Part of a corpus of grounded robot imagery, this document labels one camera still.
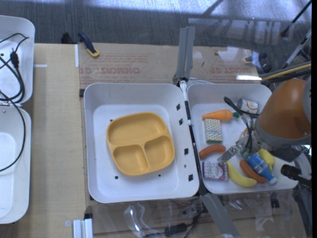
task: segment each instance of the white container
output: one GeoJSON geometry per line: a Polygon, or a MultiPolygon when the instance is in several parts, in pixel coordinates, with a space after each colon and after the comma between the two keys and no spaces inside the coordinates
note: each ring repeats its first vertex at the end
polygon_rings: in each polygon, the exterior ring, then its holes
{"type": "Polygon", "coordinates": [[[84,101],[88,187],[96,201],[181,198],[197,192],[199,180],[194,150],[178,87],[96,83],[86,88],[84,101]],[[121,173],[114,164],[106,143],[106,128],[112,119],[139,112],[153,112],[163,118],[173,139],[175,158],[162,170],[132,177],[121,173]]]}
{"type": "MultiPolygon", "coordinates": [[[[222,109],[229,109],[234,112],[234,109],[224,102],[224,96],[231,99],[235,104],[237,104],[241,98],[257,102],[259,105],[258,113],[260,113],[269,99],[271,91],[261,84],[195,84],[188,87],[187,94],[194,126],[195,141],[199,152],[208,145],[212,145],[205,141],[202,115],[222,109]]],[[[243,123],[242,119],[231,118],[230,120],[221,121],[223,137],[221,144],[229,149],[230,146],[235,145],[235,142],[239,139],[245,128],[246,125],[243,123]]],[[[217,161],[217,158],[220,156],[221,153],[215,153],[207,156],[203,160],[217,161]]],[[[240,154],[236,154],[229,161],[238,172],[245,176],[239,165],[239,162],[242,159],[240,154]]],[[[264,184],[257,183],[250,188],[244,188],[234,183],[231,179],[228,179],[227,181],[204,179],[204,184],[205,187],[214,194],[292,189],[298,182],[281,174],[280,170],[284,164],[294,165],[294,163],[285,162],[279,158],[275,158],[272,173],[277,178],[277,183],[273,185],[266,182],[264,184]]]]}
{"type": "MultiPolygon", "coordinates": [[[[0,56],[8,61],[12,49],[17,49],[19,68],[25,85],[25,96],[20,104],[26,102],[33,91],[33,53],[34,53],[34,25],[18,17],[0,15],[0,41],[12,34],[21,33],[28,37],[16,35],[0,42],[0,56]]],[[[7,96],[14,96],[19,90],[19,84],[12,72],[4,66],[0,69],[0,89],[7,96]]],[[[13,106],[3,106],[0,101],[0,169],[11,164],[20,153],[23,141],[22,118],[13,106]]],[[[31,162],[31,118],[23,109],[21,111],[26,125],[24,150],[19,160],[9,169],[0,172],[0,224],[13,223],[26,213],[29,206],[30,191],[30,162],[31,162]]]]}
{"type": "MultiPolygon", "coordinates": [[[[234,103],[240,98],[258,102],[262,110],[271,91],[260,84],[194,84],[188,88],[188,101],[191,121],[198,151],[209,144],[205,141],[203,114],[231,109],[223,100],[229,97],[234,103]]],[[[96,83],[90,85],[84,94],[88,187],[91,196],[101,203],[124,201],[184,198],[197,193],[199,180],[197,167],[187,124],[184,97],[180,88],[172,84],[115,84],[96,83]],[[158,172],[138,177],[122,174],[113,163],[106,143],[106,128],[110,120],[138,112],[154,112],[166,122],[175,144],[174,163],[158,172]]],[[[221,122],[222,144],[228,149],[235,145],[245,124],[241,119],[232,118],[221,122]]],[[[216,161],[221,154],[213,154],[205,160],[216,161]]],[[[231,164],[242,173],[239,167],[241,156],[230,159],[231,164]]],[[[285,161],[275,159],[273,174],[277,178],[274,185],[257,184],[243,188],[231,179],[227,181],[204,180],[208,191],[215,194],[231,194],[266,190],[292,189],[297,181],[280,173],[285,161]]]]}

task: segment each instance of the yellow plate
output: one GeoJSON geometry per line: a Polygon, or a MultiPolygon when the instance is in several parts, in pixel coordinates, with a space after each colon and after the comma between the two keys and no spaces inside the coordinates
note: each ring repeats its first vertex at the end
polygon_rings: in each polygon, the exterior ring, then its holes
{"type": "Polygon", "coordinates": [[[129,176],[163,169],[175,157],[173,140],[164,120],[152,112],[113,120],[107,127],[106,139],[117,168],[129,176]]]}

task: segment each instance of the wooden table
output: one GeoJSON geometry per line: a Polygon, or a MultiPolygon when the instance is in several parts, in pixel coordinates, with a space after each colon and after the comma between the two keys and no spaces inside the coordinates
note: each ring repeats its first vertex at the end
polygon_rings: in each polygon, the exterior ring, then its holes
{"type": "MultiPolygon", "coordinates": [[[[82,220],[87,207],[82,100],[74,45],[35,44],[34,64],[33,95],[23,105],[32,119],[29,208],[16,223],[0,226],[0,238],[70,238],[72,221],[82,220]]],[[[296,223],[289,233],[306,237],[298,208],[294,206],[292,211],[286,217],[272,216],[271,226],[276,228],[280,219],[287,219],[296,223]]],[[[244,237],[258,234],[255,222],[254,218],[234,221],[244,237]]],[[[217,233],[215,224],[207,223],[199,225],[192,236],[222,237],[217,233]]],[[[131,232],[123,232],[120,237],[131,236],[131,232]]]]}

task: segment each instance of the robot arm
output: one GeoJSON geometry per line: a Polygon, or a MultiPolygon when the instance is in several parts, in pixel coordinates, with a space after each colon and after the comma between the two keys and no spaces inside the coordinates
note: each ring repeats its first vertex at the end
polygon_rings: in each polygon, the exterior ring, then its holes
{"type": "Polygon", "coordinates": [[[263,148],[287,162],[294,161],[311,145],[311,77],[281,83],[268,99],[252,131],[252,148],[246,149],[249,135],[240,138],[218,158],[224,163],[240,153],[244,158],[263,148]]]}

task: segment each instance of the white strip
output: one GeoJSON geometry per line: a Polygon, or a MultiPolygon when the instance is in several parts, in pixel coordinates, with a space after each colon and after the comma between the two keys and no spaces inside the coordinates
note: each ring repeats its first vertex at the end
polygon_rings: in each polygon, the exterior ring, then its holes
{"type": "Polygon", "coordinates": [[[250,75],[237,75],[237,80],[262,80],[262,78],[250,75]]]}
{"type": "Polygon", "coordinates": [[[73,221],[73,238],[82,238],[82,221],[73,221]]]}
{"type": "Polygon", "coordinates": [[[85,219],[85,235],[85,238],[94,238],[92,219],[85,219]]]}
{"type": "Polygon", "coordinates": [[[79,67],[78,44],[75,44],[75,67],[79,67]]]}
{"type": "Polygon", "coordinates": [[[35,64],[33,65],[33,67],[42,67],[42,68],[46,68],[48,65],[47,64],[35,64]]]}

